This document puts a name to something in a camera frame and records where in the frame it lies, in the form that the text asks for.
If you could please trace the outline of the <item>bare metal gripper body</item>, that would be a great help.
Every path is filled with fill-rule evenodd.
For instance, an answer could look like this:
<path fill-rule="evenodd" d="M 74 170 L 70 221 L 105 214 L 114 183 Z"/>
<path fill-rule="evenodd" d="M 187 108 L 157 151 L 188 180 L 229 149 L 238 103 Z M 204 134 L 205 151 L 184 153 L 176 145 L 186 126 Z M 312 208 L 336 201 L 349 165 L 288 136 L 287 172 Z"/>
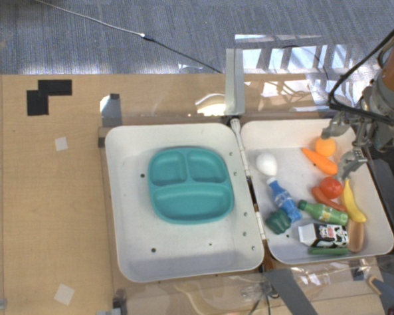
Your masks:
<path fill-rule="evenodd" d="M 372 84 L 365 88 L 355 108 L 376 115 L 368 118 L 364 114 L 359 119 L 355 146 L 373 146 L 377 150 L 394 146 L 394 91 L 385 84 Z"/>

